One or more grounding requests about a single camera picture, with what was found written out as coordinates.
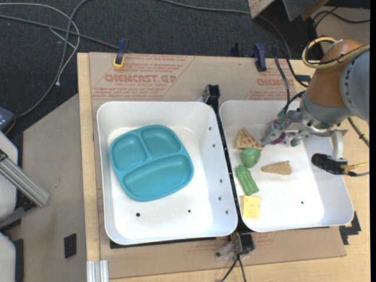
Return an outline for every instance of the black fabric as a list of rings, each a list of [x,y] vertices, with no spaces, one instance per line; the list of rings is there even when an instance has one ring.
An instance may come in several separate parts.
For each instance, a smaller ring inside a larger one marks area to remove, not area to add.
[[[82,0],[0,0],[47,4],[70,15]],[[208,8],[249,11],[247,0],[172,0]],[[61,28],[68,20],[50,9],[35,6],[0,6],[0,14],[31,19]],[[314,37],[311,22],[300,18],[289,22],[281,0],[261,16],[285,37],[293,58],[300,58]],[[247,15],[219,14],[173,6],[154,0],[90,0],[81,7],[74,22],[80,33],[119,45],[129,38],[128,49],[136,53],[229,56],[240,42],[245,56],[256,43],[273,57],[273,48],[284,48],[278,33],[264,20]],[[63,42],[49,29],[0,18],[0,105],[19,115],[45,93],[59,66]],[[79,52],[115,52],[113,48],[82,39]],[[320,52],[313,57],[319,58]],[[55,88],[29,115],[17,120],[9,134],[14,137],[77,93],[76,58],[66,67],[59,91]]]

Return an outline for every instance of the blue plate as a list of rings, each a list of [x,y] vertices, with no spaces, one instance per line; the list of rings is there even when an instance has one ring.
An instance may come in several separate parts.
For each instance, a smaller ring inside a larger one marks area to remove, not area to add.
[[[193,177],[183,143],[162,125],[141,127],[116,138],[110,160],[124,191],[141,202],[170,195]]]

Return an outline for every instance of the yellow block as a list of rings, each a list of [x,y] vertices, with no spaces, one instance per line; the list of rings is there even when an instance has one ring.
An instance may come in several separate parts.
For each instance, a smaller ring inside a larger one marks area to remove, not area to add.
[[[260,213],[261,198],[256,196],[241,197],[241,213],[248,219],[258,219]]]

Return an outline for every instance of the white object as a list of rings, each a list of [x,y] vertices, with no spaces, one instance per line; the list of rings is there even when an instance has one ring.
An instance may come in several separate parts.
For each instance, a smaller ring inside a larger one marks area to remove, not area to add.
[[[14,282],[16,274],[16,248],[0,233],[0,281]]]
[[[245,127],[258,141],[268,124],[284,107],[283,101],[229,100],[220,108],[220,117],[233,170],[241,164],[240,150],[234,148],[237,131]],[[290,109],[296,109],[292,103]],[[313,136],[291,147],[289,142],[265,145],[258,163],[250,169],[260,189],[253,196],[261,197],[258,219],[243,218],[248,228],[257,232],[302,229],[347,224],[354,215],[342,176],[333,175],[311,164],[315,153],[331,155],[330,138]],[[261,167],[290,161],[291,175],[265,173]],[[234,177],[237,195],[244,195]]]
[[[122,245],[231,234],[237,212],[216,115],[201,102],[108,102],[97,113],[103,204],[108,236]],[[163,125],[185,146],[194,175],[181,190],[137,202],[122,189],[109,160],[118,136]]]
[[[17,164],[17,147],[2,132],[0,132],[0,149]],[[14,211],[16,195],[16,187],[0,174],[0,221]]]

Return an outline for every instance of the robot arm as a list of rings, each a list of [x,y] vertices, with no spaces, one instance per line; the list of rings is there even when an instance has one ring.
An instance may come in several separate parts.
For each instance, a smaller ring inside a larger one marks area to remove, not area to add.
[[[307,90],[301,94],[300,107],[296,110],[283,109],[278,119],[271,122],[261,144],[278,143],[285,136],[291,145],[312,135],[331,137],[333,156],[316,154],[314,165],[331,173],[343,173],[347,161],[343,159],[345,131],[334,130],[345,118],[357,116],[370,121],[370,46],[354,41],[335,41],[323,37],[321,40],[333,44],[320,63],[306,60],[309,43],[303,52],[303,62],[316,68]]]

